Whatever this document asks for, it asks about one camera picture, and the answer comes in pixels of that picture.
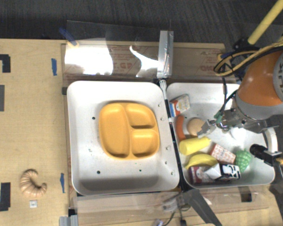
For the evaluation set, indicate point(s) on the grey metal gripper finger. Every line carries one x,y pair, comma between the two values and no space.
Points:
204,130
210,123

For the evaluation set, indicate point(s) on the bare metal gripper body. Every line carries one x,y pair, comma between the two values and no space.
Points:
235,119

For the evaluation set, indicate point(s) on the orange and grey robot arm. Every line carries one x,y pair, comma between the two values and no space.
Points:
259,88

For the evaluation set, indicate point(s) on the tan round bread roll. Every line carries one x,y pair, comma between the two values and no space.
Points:
194,126

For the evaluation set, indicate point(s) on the orange sausage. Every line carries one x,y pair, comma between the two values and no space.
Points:
180,128

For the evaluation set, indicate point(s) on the white plastic tray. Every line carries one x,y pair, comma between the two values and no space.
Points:
205,95
85,135

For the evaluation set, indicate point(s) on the yellow banana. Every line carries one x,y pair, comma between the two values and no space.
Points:
201,160

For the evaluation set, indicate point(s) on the orange and white carton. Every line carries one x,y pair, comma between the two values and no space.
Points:
222,154

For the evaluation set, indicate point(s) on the white blue red carton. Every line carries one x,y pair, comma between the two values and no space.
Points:
180,105

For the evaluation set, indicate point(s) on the green grapes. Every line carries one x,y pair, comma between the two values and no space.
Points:
243,160

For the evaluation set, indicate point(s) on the red can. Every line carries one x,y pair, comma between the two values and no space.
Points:
195,175

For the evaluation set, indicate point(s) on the black and white carton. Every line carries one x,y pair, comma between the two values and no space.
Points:
228,171

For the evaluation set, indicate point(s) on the yellow divided plate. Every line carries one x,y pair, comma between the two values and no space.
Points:
115,131

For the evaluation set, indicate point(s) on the tan croissant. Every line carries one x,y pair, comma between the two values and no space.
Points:
29,185

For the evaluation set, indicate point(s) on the small white square tile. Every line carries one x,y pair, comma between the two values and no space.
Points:
33,204

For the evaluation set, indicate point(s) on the black cylinder on white bracket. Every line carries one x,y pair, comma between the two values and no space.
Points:
261,152

